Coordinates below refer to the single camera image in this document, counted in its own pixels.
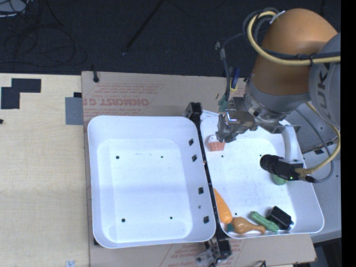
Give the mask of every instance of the plastic tray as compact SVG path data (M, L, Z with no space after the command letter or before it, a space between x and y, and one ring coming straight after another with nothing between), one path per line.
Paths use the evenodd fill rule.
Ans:
M217 122L216 115L205 118L201 122L201 133L212 185L224 198L233 216L242 216L257 224L250 218L252 211L266 216L270 209L277 206L289 214L294 223L290 230L277 234L272 231L265 234L258 231L227 234L239 239L320 231L324 226L324 218L312 184L289 181L285 185L277 185L272 174L260 167L260 159L265 154L284 157L282 135L270 134L259 127L256 131L238 135L237 140L227 143L222 151L209 151L207 141L215 135ZM221 223L221 227L226 232L227 226Z
M106 248L207 241L215 234L195 124L98 116L88 124L92 221Z

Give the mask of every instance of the orange carrot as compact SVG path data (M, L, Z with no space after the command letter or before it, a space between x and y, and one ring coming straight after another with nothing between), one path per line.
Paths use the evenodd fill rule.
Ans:
M217 190L215 188L213 190L220 221L224 224L231 223L233 220L233 215L231 214L228 205L224 201L223 197L221 197L221 195L217 192Z

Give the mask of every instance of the light wood surface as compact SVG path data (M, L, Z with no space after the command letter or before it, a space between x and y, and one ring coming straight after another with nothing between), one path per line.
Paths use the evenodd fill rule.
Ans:
M20 109L0 110L0 266L89 266L83 126L66 125L65 98L80 76L41 78Z

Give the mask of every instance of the dark background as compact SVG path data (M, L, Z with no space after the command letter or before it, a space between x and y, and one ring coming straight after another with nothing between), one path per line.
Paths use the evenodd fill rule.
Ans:
M216 41L240 33L246 16L266 7L321 13L325 5L323 16L341 31L341 0L165 0L122 56L158 2L29 0L24 14L0 18L0 72L80 75L95 65L97 71L222 76ZM256 57L251 46L238 38L226 54L248 77Z

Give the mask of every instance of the yellow cable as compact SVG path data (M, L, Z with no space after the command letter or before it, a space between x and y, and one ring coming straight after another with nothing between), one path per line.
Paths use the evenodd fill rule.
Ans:
M247 28L247 34L248 34L248 39L249 42L251 43L252 47L264 58L266 58L269 61L278 63L280 65L288 65L288 66L307 66L311 64L310 60L284 60L281 58L274 57L267 52L265 52L253 39L252 35L252 26L254 22L256 21L257 17L263 17L263 16L275 16L276 13L273 11L266 11L261 14L256 14L249 22L248 28ZM341 57L336 56L336 57L326 57L326 58L314 58L313 63L329 63L329 62L340 62Z
M318 112L316 111L316 109L313 107L313 105L311 105L310 103L306 103L308 105L309 108L311 108L313 110L314 113L316 113L318 115ZM308 174L312 174L314 173L316 170L319 170L321 169L322 167L324 167L326 164L328 164L329 162L331 162L332 159L334 159L336 157L336 155L339 153L340 151L340 132L339 130L334 127L333 125L329 124L327 122L327 124L333 129L333 131L336 133L337 137L338 137L338 144L335 148L335 150L333 151L332 154L330 154L330 156L325 159L322 163L320 163L319 165L316 165L315 167L312 167L312 168L296 168L295 169L295 172L301 174L301 176L306 176Z

